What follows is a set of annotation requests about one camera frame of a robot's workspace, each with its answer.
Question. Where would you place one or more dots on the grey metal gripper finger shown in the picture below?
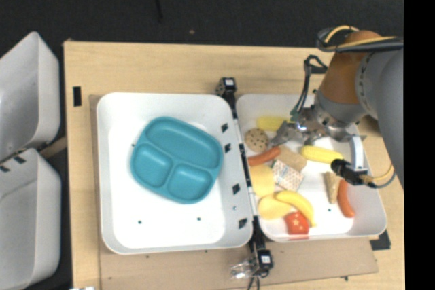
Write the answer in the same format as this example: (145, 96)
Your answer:
(282, 134)
(313, 138)

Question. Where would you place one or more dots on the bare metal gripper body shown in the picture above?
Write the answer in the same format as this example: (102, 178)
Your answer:
(317, 122)

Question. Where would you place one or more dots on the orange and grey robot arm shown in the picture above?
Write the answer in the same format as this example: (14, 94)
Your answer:
(380, 85)

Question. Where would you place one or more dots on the yellow corn cob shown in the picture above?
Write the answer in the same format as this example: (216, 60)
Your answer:
(268, 123)
(319, 154)

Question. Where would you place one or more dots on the brown chocolate chip biscuit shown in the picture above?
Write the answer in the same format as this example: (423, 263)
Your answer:
(256, 139)

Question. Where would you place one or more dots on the tan bread piece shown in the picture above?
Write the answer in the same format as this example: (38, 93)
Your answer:
(293, 159)

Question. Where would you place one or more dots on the orange sausage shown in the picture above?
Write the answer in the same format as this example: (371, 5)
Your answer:
(263, 157)
(345, 200)

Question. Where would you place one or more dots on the white packet with red print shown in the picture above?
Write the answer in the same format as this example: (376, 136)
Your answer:
(289, 177)

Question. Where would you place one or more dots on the tan sandwich wedge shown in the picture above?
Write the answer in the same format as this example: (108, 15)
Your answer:
(331, 185)

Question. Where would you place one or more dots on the pale yellow potato slice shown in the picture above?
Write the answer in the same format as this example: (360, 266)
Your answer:
(262, 180)
(270, 208)

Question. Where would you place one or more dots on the thin black and white rod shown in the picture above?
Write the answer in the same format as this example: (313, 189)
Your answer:
(247, 173)

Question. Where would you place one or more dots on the yellow banana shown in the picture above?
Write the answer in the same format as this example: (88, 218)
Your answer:
(299, 202)

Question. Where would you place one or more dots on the red carton with yellow stars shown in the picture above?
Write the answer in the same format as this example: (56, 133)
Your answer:
(297, 223)

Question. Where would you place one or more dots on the white plastic tray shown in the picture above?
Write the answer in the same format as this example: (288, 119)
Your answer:
(122, 214)
(367, 214)

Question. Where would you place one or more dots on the blue divided plate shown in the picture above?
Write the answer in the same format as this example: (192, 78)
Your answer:
(176, 146)

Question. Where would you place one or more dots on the black cylinder on white bracket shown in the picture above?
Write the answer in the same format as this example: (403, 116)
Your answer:
(346, 169)

